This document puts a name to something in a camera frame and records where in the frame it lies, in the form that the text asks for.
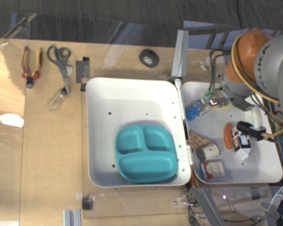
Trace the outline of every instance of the wooden surface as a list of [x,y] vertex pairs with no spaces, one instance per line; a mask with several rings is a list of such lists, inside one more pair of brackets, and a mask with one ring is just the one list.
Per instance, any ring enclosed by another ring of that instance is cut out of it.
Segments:
[[[51,44],[68,47],[72,52],[68,64],[74,67],[68,79],[71,95],[54,112],[47,105],[64,85],[58,68],[46,57]],[[171,72],[174,49],[150,48],[160,57],[159,65],[150,69],[138,59],[144,47],[31,40],[30,67],[35,66],[38,48],[43,48],[43,66],[40,79],[27,90],[20,66],[25,45],[25,40],[15,40],[0,53],[0,114],[15,113],[24,118],[23,128],[0,123],[0,220],[20,220],[21,226],[58,226],[63,224],[64,209],[81,208],[83,194],[86,159],[82,151],[82,93],[81,85],[75,82],[75,61],[90,57],[92,77],[164,80]],[[189,51],[188,79],[209,80],[210,73],[197,65],[207,56],[207,51]],[[83,218],[82,225],[189,223],[187,214],[171,214]]]

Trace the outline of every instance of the scissor blade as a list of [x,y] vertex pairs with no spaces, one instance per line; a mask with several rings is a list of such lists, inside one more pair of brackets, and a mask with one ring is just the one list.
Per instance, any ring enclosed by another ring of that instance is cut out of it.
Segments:
[[64,81],[66,92],[67,92],[68,95],[70,95],[70,87],[69,87],[69,83],[68,83],[67,72],[66,71],[61,71],[61,74],[63,76],[63,81]]

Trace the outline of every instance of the blue plate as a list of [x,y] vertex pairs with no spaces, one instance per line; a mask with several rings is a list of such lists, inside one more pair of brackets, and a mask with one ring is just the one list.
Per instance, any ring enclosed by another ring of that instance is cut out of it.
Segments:
[[115,140],[117,166],[126,180],[155,183],[177,172],[177,156],[171,135],[155,125],[122,128]]

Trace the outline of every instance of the pliers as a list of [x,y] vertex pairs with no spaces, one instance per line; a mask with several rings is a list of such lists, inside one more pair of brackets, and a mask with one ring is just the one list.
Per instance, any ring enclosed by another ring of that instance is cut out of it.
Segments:
[[43,53],[42,48],[39,48],[36,55],[36,67],[32,75],[30,75],[28,68],[29,48],[27,46],[24,47],[24,53],[22,58],[22,69],[23,69],[22,77],[26,79],[26,87],[28,89],[31,89],[33,87],[33,81],[37,80],[40,77],[39,72],[42,67],[42,53]]

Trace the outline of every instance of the table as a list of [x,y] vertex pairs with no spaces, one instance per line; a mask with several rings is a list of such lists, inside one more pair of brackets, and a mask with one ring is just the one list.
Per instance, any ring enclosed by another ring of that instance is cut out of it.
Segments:
[[[124,77],[165,80],[174,57],[174,48],[148,48],[160,57],[153,70],[141,65],[138,55],[145,47],[12,40],[0,52],[0,115],[14,113],[24,119],[24,127],[0,123],[0,221],[21,226],[62,225],[63,210],[80,208],[83,193],[82,92],[75,82],[75,69],[69,77],[71,96],[55,112],[47,105],[63,87],[56,66],[46,57],[47,48],[70,48],[68,63],[89,57],[91,77]],[[35,65],[35,53],[43,48],[40,79],[27,90],[21,78],[23,48],[30,48],[29,64]],[[198,65],[208,57],[207,50],[189,50],[187,80],[209,81],[210,72]],[[224,66],[219,66],[221,73]],[[82,218],[82,225],[189,225],[187,214]]]

